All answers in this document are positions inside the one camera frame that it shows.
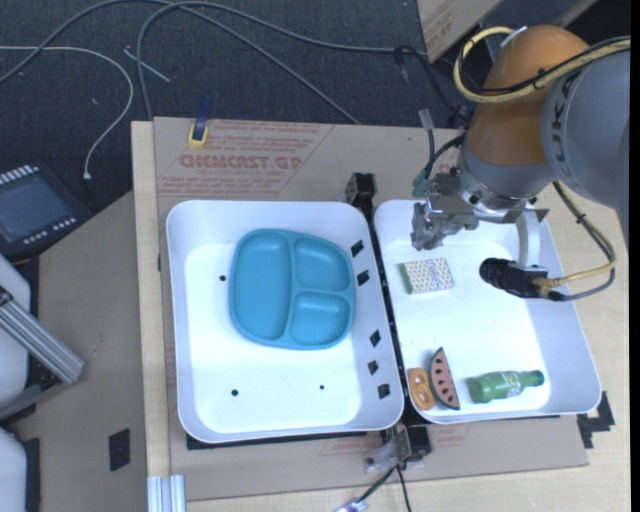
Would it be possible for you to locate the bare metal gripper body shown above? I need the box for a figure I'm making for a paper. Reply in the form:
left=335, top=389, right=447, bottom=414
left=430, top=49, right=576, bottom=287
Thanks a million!
left=424, top=171, right=516, bottom=231

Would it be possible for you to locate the thin black rod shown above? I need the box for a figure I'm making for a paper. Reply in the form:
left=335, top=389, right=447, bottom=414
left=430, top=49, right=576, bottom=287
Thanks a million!
left=360, top=198, right=407, bottom=427

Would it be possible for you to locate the white plastic tray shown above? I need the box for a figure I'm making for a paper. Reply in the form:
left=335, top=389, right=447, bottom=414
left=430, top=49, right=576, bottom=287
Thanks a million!
left=164, top=199, right=406, bottom=445
left=372, top=198, right=603, bottom=426

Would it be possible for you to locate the brown cardboard board red print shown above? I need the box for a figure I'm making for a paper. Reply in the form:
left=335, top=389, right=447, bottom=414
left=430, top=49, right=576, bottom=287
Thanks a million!
left=152, top=116, right=591, bottom=502

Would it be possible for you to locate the toy watermelon slice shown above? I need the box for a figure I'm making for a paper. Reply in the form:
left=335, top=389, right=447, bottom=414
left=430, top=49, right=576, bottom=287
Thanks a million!
left=428, top=346, right=462, bottom=412

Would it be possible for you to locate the blue divided plate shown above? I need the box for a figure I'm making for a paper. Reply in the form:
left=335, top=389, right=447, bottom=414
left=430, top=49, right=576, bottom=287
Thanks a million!
left=228, top=227, right=358, bottom=352

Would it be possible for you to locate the green plastic bottle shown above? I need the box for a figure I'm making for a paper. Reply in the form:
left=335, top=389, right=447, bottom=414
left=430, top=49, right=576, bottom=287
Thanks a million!
left=466, top=369, right=546, bottom=405

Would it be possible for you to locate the orange toy pretzel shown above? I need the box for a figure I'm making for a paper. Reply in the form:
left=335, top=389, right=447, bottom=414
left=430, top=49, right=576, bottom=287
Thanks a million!
left=406, top=367, right=436, bottom=413

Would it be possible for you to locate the black block with thin wires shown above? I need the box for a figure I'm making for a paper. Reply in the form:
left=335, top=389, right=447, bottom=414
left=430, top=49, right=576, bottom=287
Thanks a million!
left=363, top=424, right=432, bottom=475
left=344, top=171, right=377, bottom=206

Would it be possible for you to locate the black cylinder on white bracket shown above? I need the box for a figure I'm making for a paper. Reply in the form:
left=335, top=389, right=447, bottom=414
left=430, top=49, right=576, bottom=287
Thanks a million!
left=478, top=206, right=551, bottom=300

